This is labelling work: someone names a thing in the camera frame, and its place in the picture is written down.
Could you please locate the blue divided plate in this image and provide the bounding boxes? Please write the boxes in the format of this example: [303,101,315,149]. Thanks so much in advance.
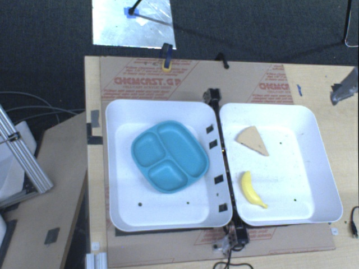
[130,119,210,194]

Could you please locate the thin black rod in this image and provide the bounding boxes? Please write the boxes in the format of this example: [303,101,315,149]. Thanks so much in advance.
[211,99,239,229]

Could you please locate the tan pizza slice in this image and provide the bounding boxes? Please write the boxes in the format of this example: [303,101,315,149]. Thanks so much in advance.
[234,126,270,157]

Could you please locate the brown cardboard board red print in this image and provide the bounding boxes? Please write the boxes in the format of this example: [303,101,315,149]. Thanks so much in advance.
[98,55,337,268]

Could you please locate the white plastic tray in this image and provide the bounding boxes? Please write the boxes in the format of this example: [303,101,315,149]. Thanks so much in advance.
[219,102,344,227]
[104,99,234,233]

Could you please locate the yellow banana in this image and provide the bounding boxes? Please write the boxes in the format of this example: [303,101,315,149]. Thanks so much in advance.
[241,170,269,210]

